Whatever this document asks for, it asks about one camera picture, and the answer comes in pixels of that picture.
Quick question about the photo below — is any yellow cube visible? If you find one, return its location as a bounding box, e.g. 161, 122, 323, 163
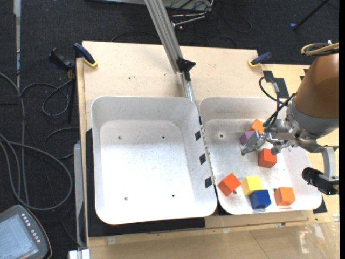
241, 175, 263, 196

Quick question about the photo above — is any orange cube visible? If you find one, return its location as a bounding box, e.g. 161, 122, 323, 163
249, 118, 266, 133
273, 187, 296, 207

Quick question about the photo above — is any white plastic tray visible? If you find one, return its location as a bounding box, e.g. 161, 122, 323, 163
91, 95, 218, 226
199, 97, 323, 216

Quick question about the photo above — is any blue cube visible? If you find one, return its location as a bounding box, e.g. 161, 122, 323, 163
249, 189, 272, 210

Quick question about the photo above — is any black cylinder on white bracket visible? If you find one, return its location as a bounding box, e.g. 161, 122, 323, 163
301, 145, 339, 196

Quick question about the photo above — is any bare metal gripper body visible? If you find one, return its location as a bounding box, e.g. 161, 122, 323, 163
265, 118, 323, 153

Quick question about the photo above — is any purple cube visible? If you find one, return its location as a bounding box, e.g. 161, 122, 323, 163
239, 130, 256, 146

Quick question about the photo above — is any pale wood board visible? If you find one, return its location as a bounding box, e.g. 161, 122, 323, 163
81, 40, 309, 230

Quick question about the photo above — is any red-orange cube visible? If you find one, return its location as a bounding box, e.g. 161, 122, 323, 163
217, 172, 242, 197
257, 148, 278, 169

